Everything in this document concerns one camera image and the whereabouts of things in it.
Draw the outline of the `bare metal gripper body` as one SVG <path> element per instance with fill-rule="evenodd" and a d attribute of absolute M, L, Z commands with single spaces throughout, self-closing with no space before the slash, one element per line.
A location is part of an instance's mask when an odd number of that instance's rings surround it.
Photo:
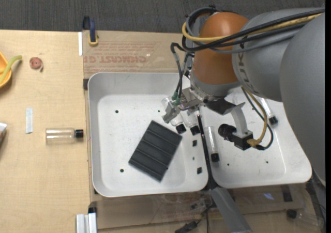
<path fill-rule="evenodd" d="M 182 111 L 196 111 L 204 104 L 205 99 L 207 99 L 207 93 L 199 88 L 185 88 L 182 90 L 178 107 Z"/>

